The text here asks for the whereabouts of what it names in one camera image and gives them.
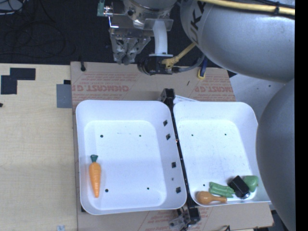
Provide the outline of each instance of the orange carrot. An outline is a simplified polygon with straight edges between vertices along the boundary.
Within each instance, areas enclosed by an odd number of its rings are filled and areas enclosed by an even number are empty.
[[[96,198],[100,195],[101,185],[101,166],[96,162],[97,158],[98,155],[91,155],[92,163],[89,166],[90,180]]]

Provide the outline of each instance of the yellow cable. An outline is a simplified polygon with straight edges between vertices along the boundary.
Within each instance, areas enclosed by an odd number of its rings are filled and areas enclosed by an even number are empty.
[[[167,58],[162,61],[162,64],[166,65],[166,68],[172,68],[174,64],[176,64],[184,55],[186,55],[193,47],[195,47],[195,43],[191,43],[187,46],[180,54],[174,56],[172,58]]]
[[[273,6],[273,5],[248,4],[248,3],[233,2],[233,1],[227,1],[227,0],[199,0],[199,1],[208,2],[208,3],[215,4],[215,5],[234,8],[234,9],[263,11],[263,12],[270,12],[270,13],[274,13],[276,11],[276,6]],[[295,9],[279,6],[278,13],[295,16]]]

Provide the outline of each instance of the dark floor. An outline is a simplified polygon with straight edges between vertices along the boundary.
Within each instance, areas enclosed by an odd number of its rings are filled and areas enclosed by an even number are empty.
[[[97,16],[99,0],[25,0],[21,11],[0,10],[0,63],[70,64],[71,61],[114,63],[108,18]],[[168,32],[168,53],[178,55],[191,41],[176,5]],[[135,63],[154,52],[154,39]],[[177,65],[190,66],[201,54],[195,47]],[[217,66],[211,61],[208,66]]]

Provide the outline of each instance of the white tray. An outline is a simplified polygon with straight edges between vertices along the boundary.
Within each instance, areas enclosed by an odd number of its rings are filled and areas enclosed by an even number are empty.
[[[177,209],[186,188],[169,108],[158,101],[82,101],[76,109],[80,200],[90,214]],[[100,196],[90,155],[102,167]]]
[[[174,106],[180,147],[193,200],[208,191],[209,182],[227,186],[237,175],[256,175],[259,184],[248,198],[236,195],[230,205],[270,202],[257,166],[257,119],[253,109],[241,102],[179,102]]]

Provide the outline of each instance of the white tube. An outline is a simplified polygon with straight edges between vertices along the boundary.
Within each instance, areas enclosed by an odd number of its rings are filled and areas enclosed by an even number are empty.
[[[168,42],[165,22],[156,20],[153,26],[153,32],[155,39],[155,54],[167,54]]]

